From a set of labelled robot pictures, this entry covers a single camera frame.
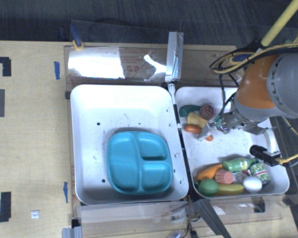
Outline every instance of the wooden table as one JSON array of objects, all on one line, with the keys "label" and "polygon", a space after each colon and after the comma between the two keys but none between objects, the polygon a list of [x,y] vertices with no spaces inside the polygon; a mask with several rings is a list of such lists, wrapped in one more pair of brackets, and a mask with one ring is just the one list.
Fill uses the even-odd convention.
[{"label": "wooden table", "polygon": [[[11,218],[0,237],[56,237],[73,216],[70,143],[65,99],[65,56],[61,42],[0,41],[0,57],[11,59],[12,75],[2,76],[5,112],[0,117],[0,193],[11,192]],[[60,79],[54,62],[60,63]],[[68,184],[68,203],[63,191]],[[31,211],[39,218],[31,218]],[[232,237],[298,237],[288,207],[282,219],[226,225]],[[205,228],[197,229],[199,234]],[[125,237],[167,237],[170,231]]]}]

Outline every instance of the blue plate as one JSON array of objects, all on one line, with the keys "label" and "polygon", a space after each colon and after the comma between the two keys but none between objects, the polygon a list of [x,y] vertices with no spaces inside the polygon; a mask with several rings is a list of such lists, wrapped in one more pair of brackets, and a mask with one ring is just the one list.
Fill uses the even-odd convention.
[{"label": "blue plate", "polygon": [[107,172],[111,185],[120,193],[162,193],[170,187],[173,177],[169,148],[153,133],[116,133],[107,145]]}]

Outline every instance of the dark background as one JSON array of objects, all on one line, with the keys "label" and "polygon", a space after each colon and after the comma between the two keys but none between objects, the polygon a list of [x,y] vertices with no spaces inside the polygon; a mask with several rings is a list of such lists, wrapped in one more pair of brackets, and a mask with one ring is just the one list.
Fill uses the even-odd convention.
[{"label": "dark background", "polygon": [[[291,0],[0,0],[0,40],[66,41],[71,20],[184,32],[185,44],[244,47],[262,38]],[[298,33],[298,11],[277,43]],[[103,31],[102,38],[114,38]],[[298,130],[298,119],[292,120]],[[298,153],[298,140],[279,119],[280,149]],[[291,205],[298,227],[298,165],[289,170]]]}]

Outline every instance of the light wood tabletop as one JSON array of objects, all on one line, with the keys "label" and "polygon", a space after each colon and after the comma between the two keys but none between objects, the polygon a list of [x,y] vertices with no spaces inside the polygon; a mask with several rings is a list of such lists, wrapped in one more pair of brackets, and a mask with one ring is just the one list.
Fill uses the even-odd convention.
[{"label": "light wood tabletop", "polygon": [[[0,41],[0,57],[11,59],[11,76],[2,76],[0,64],[0,89],[5,96],[4,117],[0,117],[0,193],[11,192],[11,218],[0,223],[0,237],[60,238],[62,229],[71,226],[66,45],[70,43]],[[56,79],[55,61],[60,64],[60,79]],[[280,205],[278,209],[278,219],[225,227],[236,238],[297,238],[289,207]],[[208,227],[196,231],[200,237],[214,235]],[[166,238],[170,233],[121,237]]]}]

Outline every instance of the white egg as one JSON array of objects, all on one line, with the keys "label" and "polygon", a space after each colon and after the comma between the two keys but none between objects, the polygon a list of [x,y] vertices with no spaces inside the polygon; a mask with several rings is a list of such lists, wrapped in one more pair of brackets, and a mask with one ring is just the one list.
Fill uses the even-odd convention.
[{"label": "white egg", "polygon": [[257,193],[262,189],[262,181],[258,177],[247,177],[243,181],[244,188],[249,193]]}]

